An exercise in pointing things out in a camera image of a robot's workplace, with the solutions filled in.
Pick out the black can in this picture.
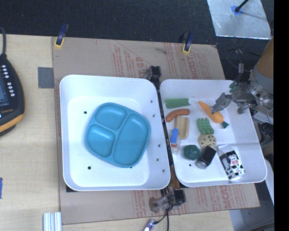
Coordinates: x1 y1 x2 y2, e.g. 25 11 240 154
196 145 217 170

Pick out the orange sausage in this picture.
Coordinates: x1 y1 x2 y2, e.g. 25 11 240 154
165 108 191 123

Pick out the beige bread piece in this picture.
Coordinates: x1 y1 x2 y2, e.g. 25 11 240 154
173 115 190 140

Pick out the blue and white carton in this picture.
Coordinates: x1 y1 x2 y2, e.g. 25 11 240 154
170 128 181 155

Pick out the beige chocolate chip biscuit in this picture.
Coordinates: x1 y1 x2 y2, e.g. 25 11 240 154
197 133 218 150

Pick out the orange carrot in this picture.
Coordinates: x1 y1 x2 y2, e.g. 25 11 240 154
198 101 230 129

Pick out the black cylinder on white bracket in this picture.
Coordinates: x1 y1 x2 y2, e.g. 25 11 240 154
251 110 275 141

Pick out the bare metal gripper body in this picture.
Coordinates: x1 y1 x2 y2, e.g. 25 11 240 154
232 83 275 111

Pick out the brown cardboard board red print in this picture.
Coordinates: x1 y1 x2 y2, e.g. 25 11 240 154
52 36 261 225

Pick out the thin black and white rod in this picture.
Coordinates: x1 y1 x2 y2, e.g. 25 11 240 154
155 80 178 190

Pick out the white cow print carton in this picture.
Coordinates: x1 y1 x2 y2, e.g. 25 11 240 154
218 146 246 180

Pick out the green celery stick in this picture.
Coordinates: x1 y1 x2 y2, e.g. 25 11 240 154
164 98 192 110

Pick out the white plastic tray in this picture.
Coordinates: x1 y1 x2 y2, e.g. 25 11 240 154
159 78 268 188
59 74 171 192

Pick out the blue divided plate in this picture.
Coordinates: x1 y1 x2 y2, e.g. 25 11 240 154
84 102 152 169

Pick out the black block with thin wires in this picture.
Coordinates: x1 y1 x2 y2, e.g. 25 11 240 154
145 65 162 82
172 189 186 206

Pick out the dark green broccoli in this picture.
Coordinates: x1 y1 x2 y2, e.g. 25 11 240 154
183 144 201 161

